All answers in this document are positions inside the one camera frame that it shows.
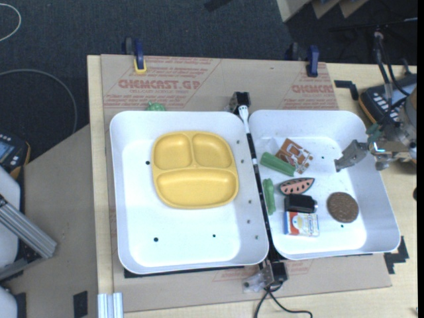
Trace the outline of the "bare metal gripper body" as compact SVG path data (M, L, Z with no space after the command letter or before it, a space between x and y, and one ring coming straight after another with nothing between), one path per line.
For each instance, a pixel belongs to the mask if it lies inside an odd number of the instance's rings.
M368 150L379 162L400 162L417 163L417 137L415 135L385 136L377 133L368 137Z

